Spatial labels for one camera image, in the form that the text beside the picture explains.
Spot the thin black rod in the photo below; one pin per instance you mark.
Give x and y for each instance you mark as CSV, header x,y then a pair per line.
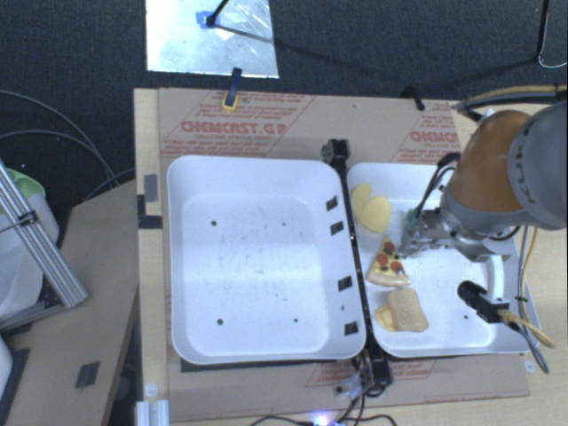
x,y
352,238

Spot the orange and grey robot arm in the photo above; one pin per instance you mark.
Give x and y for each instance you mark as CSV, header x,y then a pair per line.
x,y
510,167

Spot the yellow crinkled pastry toy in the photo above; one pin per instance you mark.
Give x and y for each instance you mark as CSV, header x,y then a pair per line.
x,y
385,317

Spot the pizza slice toy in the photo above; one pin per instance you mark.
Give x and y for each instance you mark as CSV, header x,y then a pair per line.
x,y
387,264

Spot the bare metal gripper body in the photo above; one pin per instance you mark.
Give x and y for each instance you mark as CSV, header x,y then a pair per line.
x,y
437,231

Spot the tan bread toy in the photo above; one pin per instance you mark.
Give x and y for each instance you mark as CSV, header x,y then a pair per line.
x,y
407,311

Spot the yellow potato chip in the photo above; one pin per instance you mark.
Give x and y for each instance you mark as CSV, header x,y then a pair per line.
x,y
360,195
377,215

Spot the white plastic tray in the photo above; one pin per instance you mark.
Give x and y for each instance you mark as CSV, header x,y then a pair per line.
x,y
444,317
257,260

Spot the brown cardboard board red print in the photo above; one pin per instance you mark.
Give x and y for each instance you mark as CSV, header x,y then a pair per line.
x,y
284,122

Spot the black cylinder on white bracket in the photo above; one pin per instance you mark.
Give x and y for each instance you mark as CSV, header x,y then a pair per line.
x,y
484,291

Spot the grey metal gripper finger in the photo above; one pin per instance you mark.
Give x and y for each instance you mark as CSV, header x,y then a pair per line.
x,y
407,247

